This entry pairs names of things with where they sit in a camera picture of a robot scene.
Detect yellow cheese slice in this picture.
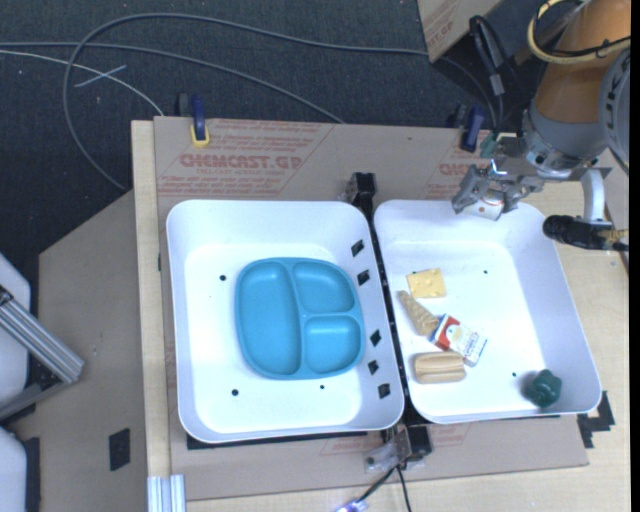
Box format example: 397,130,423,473
405,267,448,301

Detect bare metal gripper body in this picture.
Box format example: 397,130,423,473
471,134,614,200

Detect black cylinder on white bracket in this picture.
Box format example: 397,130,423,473
542,168,615,252

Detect blue divided plate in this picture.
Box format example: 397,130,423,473
233,256,364,380

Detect small white can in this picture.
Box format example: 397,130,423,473
466,194,504,222

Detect red and white carton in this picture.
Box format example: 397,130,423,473
428,313,489,368

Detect brown cardboard board red print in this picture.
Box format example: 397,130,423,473
152,115,591,502

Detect beige toy bread bun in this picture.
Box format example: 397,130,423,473
411,350,468,386

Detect white plastic tray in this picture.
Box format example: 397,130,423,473
372,198,603,426
165,198,406,446

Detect beige toy cone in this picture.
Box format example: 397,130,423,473
396,289,441,337

